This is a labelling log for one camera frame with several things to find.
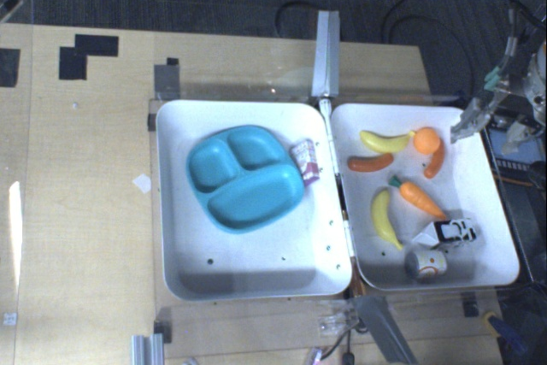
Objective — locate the pink and white carton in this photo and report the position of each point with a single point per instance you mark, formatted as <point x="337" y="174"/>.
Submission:
<point x="307" y="162"/>

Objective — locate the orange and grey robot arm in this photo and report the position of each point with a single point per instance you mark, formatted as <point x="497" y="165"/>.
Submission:
<point x="544" y="49"/>

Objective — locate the orange fruit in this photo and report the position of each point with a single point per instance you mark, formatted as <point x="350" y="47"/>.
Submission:
<point x="426" y="140"/>

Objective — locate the yellow banana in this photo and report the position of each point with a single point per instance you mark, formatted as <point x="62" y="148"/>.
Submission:
<point x="384" y="142"/>
<point x="381" y="218"/>

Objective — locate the orange sausage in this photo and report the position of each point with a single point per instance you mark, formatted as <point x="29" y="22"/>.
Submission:
<point x="435" y="164"/>
<point x="369" y="163"/>

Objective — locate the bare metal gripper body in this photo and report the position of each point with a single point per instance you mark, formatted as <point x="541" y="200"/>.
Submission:
<point x="523" y="90"/>

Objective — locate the white plastic tray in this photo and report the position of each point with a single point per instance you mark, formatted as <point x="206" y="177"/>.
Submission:
<point x="256" y="260"/>
<point x="474" y="192"/>

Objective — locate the blue divided plate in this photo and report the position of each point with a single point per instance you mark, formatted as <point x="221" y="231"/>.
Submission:
<point x="252" y="192"/>

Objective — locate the thin black and white rod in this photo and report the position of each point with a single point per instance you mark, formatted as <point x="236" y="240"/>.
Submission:
<point x="330" y="141"/>

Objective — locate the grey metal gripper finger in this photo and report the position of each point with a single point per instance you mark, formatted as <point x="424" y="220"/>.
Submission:
<point x="518" y="136"/>
<point x="472" y="117"/>

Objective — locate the black and white carton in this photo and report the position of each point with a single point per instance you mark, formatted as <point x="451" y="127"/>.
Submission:
<point x="455" y="231"/>

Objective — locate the orange carrot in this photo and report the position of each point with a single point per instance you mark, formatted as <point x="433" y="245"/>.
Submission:
<point x="419" y="196"/>

